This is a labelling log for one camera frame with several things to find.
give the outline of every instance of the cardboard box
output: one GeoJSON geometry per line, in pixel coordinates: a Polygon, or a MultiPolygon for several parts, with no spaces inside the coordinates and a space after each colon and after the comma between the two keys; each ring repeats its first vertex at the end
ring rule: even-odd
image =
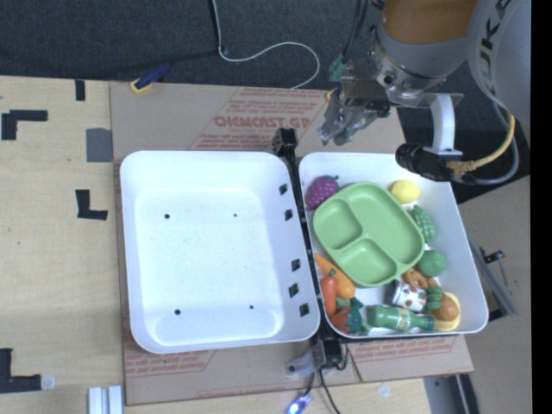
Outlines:
{"type": "MultiPolygon", "coordinates": [[[[297,156],[316,152],[392,154],[404,142],[396,113],[375,121],[347,146],[322,145],[317,127],[326,106],[324,91],[226,86],[154,85],[141,96],[128,83],[110,84],[116,188],[123,353],[127,405],[304,388],[288,376],[286,361],[304,354],[308,341],[275,345],[150,354],[129,330],[122,235],[119,167],[139,150],[265,150],[278,128],[298,132],[297,156]]],[[[329,385],[406,379],[473,370],[463,336],[354,343],[350,363],[331,372],[329,385]]]]}

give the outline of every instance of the toy bottle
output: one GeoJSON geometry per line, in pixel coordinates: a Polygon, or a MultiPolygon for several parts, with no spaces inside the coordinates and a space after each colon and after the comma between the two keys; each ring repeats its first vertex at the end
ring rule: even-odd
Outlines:
{"type": "Polygon", "coordinates": [[[385,327],[397,331],[408,331],[413,328],[432,330],[435,319],[432,316],[422,316],[414,311],[401,307],[385,307],[374,305],[367,309],[368,323],[374,327],[385,327]]]}

